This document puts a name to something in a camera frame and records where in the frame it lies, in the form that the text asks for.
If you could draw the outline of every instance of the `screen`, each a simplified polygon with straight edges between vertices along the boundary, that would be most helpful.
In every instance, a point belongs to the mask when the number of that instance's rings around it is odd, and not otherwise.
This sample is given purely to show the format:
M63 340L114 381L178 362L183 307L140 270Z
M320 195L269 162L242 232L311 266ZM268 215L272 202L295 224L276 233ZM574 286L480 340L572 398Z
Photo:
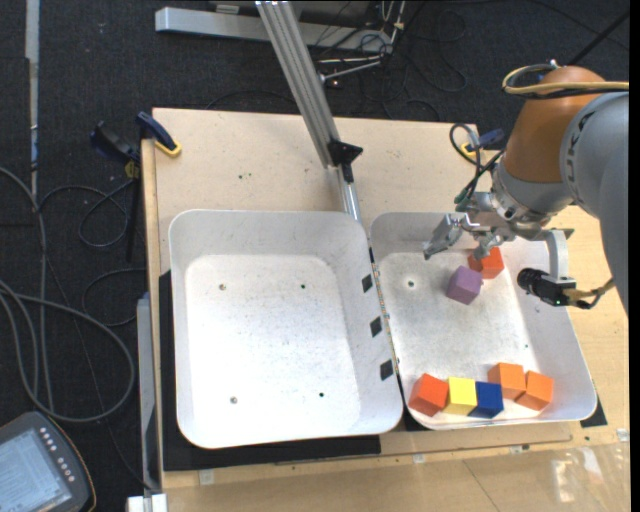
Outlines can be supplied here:
M0 512L46 512L69 499L35 429L0 444Z

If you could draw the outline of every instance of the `tray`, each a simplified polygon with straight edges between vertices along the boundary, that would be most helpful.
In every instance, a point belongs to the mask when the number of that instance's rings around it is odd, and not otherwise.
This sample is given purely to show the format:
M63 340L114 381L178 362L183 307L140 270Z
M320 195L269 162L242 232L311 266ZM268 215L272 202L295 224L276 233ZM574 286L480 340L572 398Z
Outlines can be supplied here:
M341 212L190 210L169 228L176 408L202 448L379 434L403 404L367 237Z
M591 377L565 308L527 295L516 278L525 267L548 270L544 242L517 239L501 246L505 263L495 279L485 279L469 305L446 297L449 278L477 246L464 234L451 249L425 261L422 243L431 238L443 213L385 213L371 227L398 374L407 398L422 373L487 380L498 362L523 365L554 378L552 403L540 412L505 400L505 409L487 420L409 409L422 426L455 429L543 421L581 420L596 408Z

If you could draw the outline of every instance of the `cube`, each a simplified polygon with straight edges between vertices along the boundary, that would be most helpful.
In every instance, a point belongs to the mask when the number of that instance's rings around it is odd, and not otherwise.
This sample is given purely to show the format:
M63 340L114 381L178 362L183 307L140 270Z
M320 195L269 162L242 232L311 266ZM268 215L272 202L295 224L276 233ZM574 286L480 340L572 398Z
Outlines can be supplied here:
M427 416L440 412L447 404L449 384L428 373L423 373L413 385L409 407Z
M467 258L469 268L480 272L484 279L493 279L504 269L504 261L502 261L502 253L499 247L492 247L489 256L477 260L473 253Z
M476 382L478 405L469 413L474 418L493 418L504 410L502 386L493 382Z
M524 368L520 364L498 363L487 374L487 380L502 386L502 397L516 400L527 390Z
M466 377L449 377L449 397L442 412L467 416L478 405L476 381Z
M480 293L482 274L463 265L453 273L447 287L447 297L469 305Z
M516 403L541 411L553 399L553 379L541 373L528 371L526 381L527 390L516 399Z

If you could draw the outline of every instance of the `orange cube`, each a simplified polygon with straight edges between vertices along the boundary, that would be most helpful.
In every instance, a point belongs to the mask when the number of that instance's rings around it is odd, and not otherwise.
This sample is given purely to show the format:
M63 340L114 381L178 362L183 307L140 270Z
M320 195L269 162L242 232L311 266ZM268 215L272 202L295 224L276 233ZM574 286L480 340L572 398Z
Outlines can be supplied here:
M553 379L541 373L528 371L526 380L527 390L516 399L516 403L541 411L553 398Z
M427 416L440 412L447 404L449 383L423 373L413 385L409 407Z
M488 381L502 386L502 397L516 400L527 390L524 368L520 364L498 363L487 374Z
M499 247L492 247L489 251L489 256L486 258L477 260L473 256L473 253L471 253L467 260L469 262L469 268L480 272L484 279L493 279L504 269L502 253Z

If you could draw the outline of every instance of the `wooden table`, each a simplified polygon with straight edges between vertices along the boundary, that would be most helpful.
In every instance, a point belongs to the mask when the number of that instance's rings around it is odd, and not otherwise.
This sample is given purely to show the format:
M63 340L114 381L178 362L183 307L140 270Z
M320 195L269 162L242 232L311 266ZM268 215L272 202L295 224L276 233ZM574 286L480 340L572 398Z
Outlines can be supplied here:
M300 116L176 109L153 116L183 146L171 159L149 141L142 145L159 402L158 278L170 269L167 232L175 215L341 205L335 174L321 167ZM364 148L354 174L367 231L383 212L450 211L472 176L473 167L451 147L449 124L343 118L336 124L342 140ZM554 226L576 230L569 253L579 287L603 284L610 274L598 221L570 207ZM573 308L570 315L607 425L420 432L401 425L381 436L380 456L162 471L169 510L554 510L568 503L581 511L630 510L628 319L615 291L593 310Z

